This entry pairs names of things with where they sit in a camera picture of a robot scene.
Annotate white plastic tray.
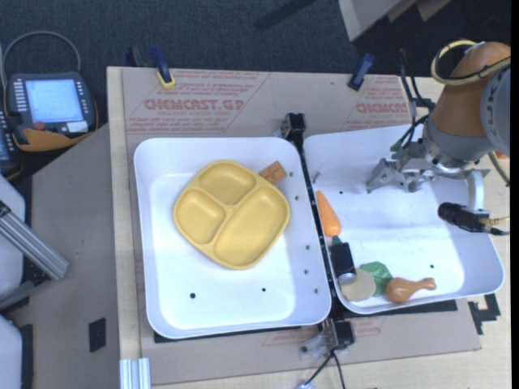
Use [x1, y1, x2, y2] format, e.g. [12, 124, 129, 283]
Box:
[132, 136, 333, 340]
[302, 123, 506, 316]

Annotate brown biscuit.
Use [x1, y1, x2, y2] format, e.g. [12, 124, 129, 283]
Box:
[258, 160, 289, 186]

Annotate black block with thin wires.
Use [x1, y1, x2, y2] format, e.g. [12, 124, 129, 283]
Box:
[282, 112, 307, 140]
[331, 319, 358, 348]

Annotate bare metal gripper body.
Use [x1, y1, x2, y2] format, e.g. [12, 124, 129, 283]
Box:
[395, 139, 474, 179]

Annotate yellow divided plate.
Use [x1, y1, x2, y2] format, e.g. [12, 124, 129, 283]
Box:
[172, 159, 292, 271]

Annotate brown cardboard board red print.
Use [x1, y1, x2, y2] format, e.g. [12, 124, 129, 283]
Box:
[121, 68, 484, 387]

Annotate black cylinder on white bracket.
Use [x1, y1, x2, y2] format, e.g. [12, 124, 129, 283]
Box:
[437, 168, 492, 234]

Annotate brown chicken drumstick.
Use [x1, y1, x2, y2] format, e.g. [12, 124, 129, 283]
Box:
[384, 276, 438, 305]

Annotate thin black rod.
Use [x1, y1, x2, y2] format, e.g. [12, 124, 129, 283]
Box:
[292, 130, 340, 322]

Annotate beige round bread slice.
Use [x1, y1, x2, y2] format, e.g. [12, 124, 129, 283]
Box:
[340, 268, 378, 303]

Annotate orange carrot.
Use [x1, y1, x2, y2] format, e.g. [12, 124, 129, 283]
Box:
[315, 190, 344, 246]

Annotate green lettuce leaf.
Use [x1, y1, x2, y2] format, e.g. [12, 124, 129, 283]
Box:
[359, 260, 395, 298]

